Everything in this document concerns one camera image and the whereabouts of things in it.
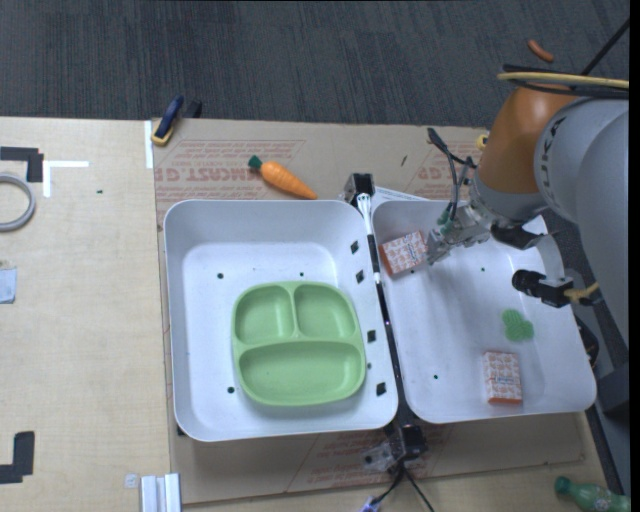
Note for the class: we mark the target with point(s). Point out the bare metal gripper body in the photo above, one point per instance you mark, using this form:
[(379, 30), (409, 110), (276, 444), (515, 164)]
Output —
[(467, 227)]

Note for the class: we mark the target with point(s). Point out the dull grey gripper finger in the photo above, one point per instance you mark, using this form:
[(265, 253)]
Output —
[(434, 238), (440, 252)]

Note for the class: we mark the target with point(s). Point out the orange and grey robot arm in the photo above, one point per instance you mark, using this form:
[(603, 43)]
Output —
[(575, 160)]

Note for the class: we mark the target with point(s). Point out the orange and white carton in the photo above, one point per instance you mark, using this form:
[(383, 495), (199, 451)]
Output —
[(402, 254), (502, 379)]

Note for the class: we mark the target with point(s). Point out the white paper sheet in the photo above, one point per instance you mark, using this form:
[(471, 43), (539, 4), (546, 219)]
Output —
[(395, 194)]

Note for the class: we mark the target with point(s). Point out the white plastic tray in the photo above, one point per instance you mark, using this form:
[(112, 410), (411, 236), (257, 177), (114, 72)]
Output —
[(450, 325), (200, 350)]

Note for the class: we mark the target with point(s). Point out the orange carrot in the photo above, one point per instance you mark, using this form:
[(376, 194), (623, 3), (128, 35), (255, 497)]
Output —
[(285, 179)]

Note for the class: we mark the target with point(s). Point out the green divided plate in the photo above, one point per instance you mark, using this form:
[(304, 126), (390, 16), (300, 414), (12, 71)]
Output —
[(300, 365)]

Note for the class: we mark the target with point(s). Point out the brown sausage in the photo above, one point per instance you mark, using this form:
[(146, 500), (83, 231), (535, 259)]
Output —
[(540, 50)]

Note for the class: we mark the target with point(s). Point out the brown cardboard board red print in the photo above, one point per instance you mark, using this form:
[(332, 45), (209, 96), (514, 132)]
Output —
[(240, 165)]

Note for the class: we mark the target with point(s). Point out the green plastic bottle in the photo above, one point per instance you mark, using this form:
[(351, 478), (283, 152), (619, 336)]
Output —
[(595, 496)]

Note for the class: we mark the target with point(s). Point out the grey tape roll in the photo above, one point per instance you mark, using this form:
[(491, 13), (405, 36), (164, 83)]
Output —
[(27, 205)]

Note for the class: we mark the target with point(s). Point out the black cylinder on white bracket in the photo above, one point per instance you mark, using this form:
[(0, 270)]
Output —
[(542, 287)]

